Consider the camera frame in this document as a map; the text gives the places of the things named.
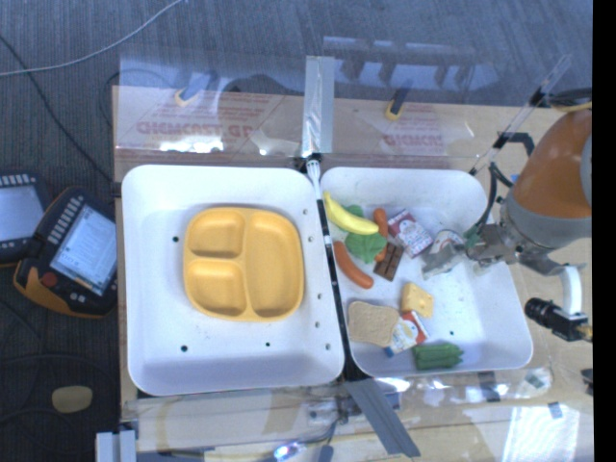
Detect brown chocolate bar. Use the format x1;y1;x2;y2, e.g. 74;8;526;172
372;241;405;283

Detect thin black and white rod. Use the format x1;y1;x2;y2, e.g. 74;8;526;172
306;158;356;380

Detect brown cardboard board red print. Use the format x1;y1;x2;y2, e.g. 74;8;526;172
111;84;594;453

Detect short orange sausage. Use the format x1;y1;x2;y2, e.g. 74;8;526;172
372;207;390;239

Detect white red pouch blue cap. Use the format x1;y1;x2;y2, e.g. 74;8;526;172
383;310;430;358

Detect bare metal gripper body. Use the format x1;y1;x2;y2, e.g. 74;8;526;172
464;222;525;268

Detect long orange sausage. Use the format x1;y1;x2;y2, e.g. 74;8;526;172
332;240;375;291

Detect yellow banana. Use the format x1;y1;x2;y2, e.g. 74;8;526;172
322;191;381;237

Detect beige oval pad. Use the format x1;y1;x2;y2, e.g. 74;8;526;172
51;384;94;415

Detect yellow cheese wedge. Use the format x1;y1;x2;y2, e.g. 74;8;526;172
399;281;435;320

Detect green beans bundle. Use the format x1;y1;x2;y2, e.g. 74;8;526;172
412;342;465;372

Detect beige bread slice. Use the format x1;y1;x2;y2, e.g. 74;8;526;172
346;299;401;348

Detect white plastic tray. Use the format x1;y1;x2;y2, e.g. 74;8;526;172
319;166;535;379
120;163;347;398

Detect black cylinder on white bracket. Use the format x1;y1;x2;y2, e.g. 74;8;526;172
524;265;591;344

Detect yellow divided plate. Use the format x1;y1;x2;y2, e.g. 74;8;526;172
182;205;306;323

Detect green lettuce leaf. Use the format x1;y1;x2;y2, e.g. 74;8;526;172
343;204;389;266

